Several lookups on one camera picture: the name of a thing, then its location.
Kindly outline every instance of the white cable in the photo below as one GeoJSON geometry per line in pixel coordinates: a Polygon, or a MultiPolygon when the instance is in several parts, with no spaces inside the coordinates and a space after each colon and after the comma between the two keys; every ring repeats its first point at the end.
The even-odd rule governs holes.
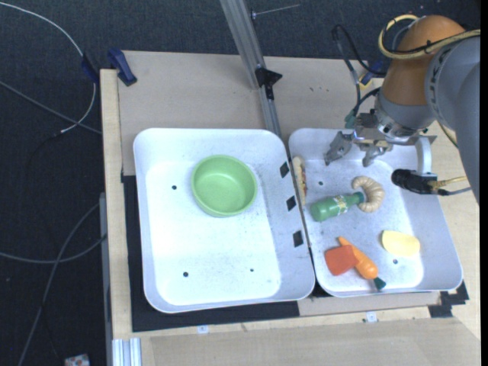
{"type": "MultiPolygon", "coordinates": [[[[81,258],[81,257],[87,255],[93,249],[97,248],[100,244],[102,244],[103,241],[106,240],[106,238],[107,238],[107,233],[105,233],[100,239],[98,239],[96,242],[94,242],[93,244],[91,244],[84,251],[81,251],[81,252],[77,253],[76,255],[69,256],[68,258],[62,258],[61,260],[59,260],[59,263],[72,262],[73,260],[76,260],[78,258],[81,258]]],[[[1,252],[1,251],[0,251],[0,256],[2,258],[7,258],[7,259],[15,260],[17,262],[32,263],[32,264],[35,264],[35,265],[54,265],[57,262],[57,260],[43,260],[43,259],[23,258],[22,256],[16,256],[16,255],[12,255],[12,254],[5,253],[5,252],[1,252]]]]}
{"type": "Polygon", "coordinates": [[[78,125],[80,127],[83,127],[86,130],[90,130],[93,133],[101,134],[101,131],[100,130],[96,130],[93,127],[87,126],[85,124],[77,123],[76,120],[74,120],[74,119],[72,119],[70,117],[67,117],[64,114],[61,114],[58,111],[53,110],[52,108],[49,108],[49,107],[45,106],[44,104],[40,103],[39,101],[34,100],[33,98],[28,97],[26,94],[23,94],[22,92],[20,92],[17,89],[11,87],[7,83],[3,82],[2,80],[0,80],[0,86],[8,89],[10,92],[13,92],[17,96],[20,96],[21,98],[25,99],[26,101],[29,101],[30,103],[32,103],[34,106],[37,106],[38,108],[40,108],[42,110],[45,110],[45,111],[51,113],[52,115],[56,115],[57,117],[59,117],[59,118],[61,118],[63,120],[66,120],[68,122],[72,122],[75,125],[78,125]]]}
{"type": "MultiPolygon", "coordinates": [[[[28,11],[27,9],[20,8],[17,5],[12,5],[12,4],[8,4],[8,3],[4,3],[4,2],[0,2],[0,5],[3,5],[4,7],[16,9],[16,10],[18,10],[20,12],[23,12],[23,13],[29,14],[29,15],[32,15],[32,16],[34,16],[36,18],[39,18],[42,21],[45,21],[45,22],[51,24],[52,26],[54,26],[55,28],[57,28],[59,31],[61,31],[69,39],[69,42],[71,42],[73,44],[73,46],[76,48],[76,51],[78,52],[78,54],[81,57],[83,57],[83,52],[80,49],[80,47],[78,46],[78,44],[76,44],[76,42],[71,38],[71,36],[63,28],[61,28],[58,24],[54,23],[53,21],[49,20],[48,18],[45,18],[42,15],[36,14],[35,12],[28,11]]],[[[73,127],[78,126],[81,122],[83,122],[83,120],[88,116],[88,114],[90,114],[90,111],[92,111],[93,105],[95,103],[96,92],[97,92],[97,85],[94,83],[93,84],[93,94],[91,96],[90,105],[88,106],[87,111],[78,120],[78,122],[74,123],[70,127],[67,127],[66,129],[61,130],[61,132],[60,132],[61,134],[64,134],[64,133],[70,131],[73,127]]]]}
{"type": "Polygon", "coordinates": [[[27,9],[20,8],[17,5],[12,5],[12,4],[8,4],[8,3],[4,3],[4,2],[0,2],[0,5],[3,5],[5,7],[9,7],[9,8],[13,8],[13,9],[16,9],[16,10],[18,10],[20,12],[24,12],[25,14],[29,14],[29,15],[35,16],[36,18],[39,18],[40,20],[46,21],[47,23],[53,25],[55,28],[57,28],[59,31],[61,31],[63,34],[66,35],[66,37],[69,39],[69,41],[75,46],[76,50],[78,50],[79,55],[80,56],[83,56],[82,50],[79,48],[79,46],[76,44],[76,42],[71,38],[71,36],[68,33],[66,33],[66,31],[64,31],[60,26],[58,26],[53,21],[50,21],[48,18],[45,18],[42,15],[36,14],[35,12],[28,11],[27,9]]]}

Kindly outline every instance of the metal pole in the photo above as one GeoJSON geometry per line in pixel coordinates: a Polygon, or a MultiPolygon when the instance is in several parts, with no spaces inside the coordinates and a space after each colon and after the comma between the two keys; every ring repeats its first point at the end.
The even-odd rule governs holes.
{"type": "Polygon", "coordinates": [[[255,75],[257,68],[266,68],[266,65],[246,2],[244,0],[220,0],[220,4],[246,68],[249,82],[252,88],[259,88],[266,128],[281,137],[275,102],[272,98],[267,97],[263,85],[260,88],[255,75]]]}

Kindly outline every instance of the black connector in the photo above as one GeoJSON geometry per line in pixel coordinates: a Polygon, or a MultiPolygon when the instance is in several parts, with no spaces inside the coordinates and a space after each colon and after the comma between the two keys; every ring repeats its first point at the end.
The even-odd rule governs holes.
{"type": "Polygon", "coordinates": [[[437,181],[437,175],[418,175],[409,169],[396,169],[391,174],[391,181],[401,187],[417,194],[437,194],[438,192],[429,184],[437,181]]]}

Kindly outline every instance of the toy bottle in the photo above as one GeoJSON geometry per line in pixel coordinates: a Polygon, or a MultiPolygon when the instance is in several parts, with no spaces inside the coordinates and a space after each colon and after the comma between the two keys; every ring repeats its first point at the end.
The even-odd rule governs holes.
{"type": "Polygon", "coordinates": [[[315,221],[322,222],[330,217],[347,213],[351,206],[362,202],[364,202],[364,195],[361,192],[350,195],[336,195],[313,204],[310,207],[310,213],[315,221]]]}

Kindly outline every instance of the dark carpet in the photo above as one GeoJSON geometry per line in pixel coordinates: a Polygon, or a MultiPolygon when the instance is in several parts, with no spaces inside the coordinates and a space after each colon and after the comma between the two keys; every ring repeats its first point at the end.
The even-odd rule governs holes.
{"type": "MultiPolygon", "coordinates": [[[[218,0],[0,0],[49,18],[66,30],[98,68],[107,51],[236,53],[218,0]]],[[[330,31],[341,24],[362,58],[380,58],[377,36],[399,14],[443,14],[480,28],[480,0],[247,0],[254,11],[300,6],[256,21],[266,56],[340,58],[330,31]]],[[[354,58],[349,48],[345,48],[354,58]]],[[[54,110],[79,119],[92,96],[75,47],[55,27],[0,5],[0,81],[54,110]]],[[[98,99],[85,123],[101,129],[98,99]]],[[[74,226],[104,191],[101,136],[0,86],[0,252],[56,259],[74,226]]],[[[64,256],[100,237],[95,210],[64,256]]],[[[43,301],[52,265],[0,257],[0,365],[18,364],[43,301]]],[[[105,364],[101,253],[58,266],[25,365],[61,365],[88,353],[105,364]]]]}

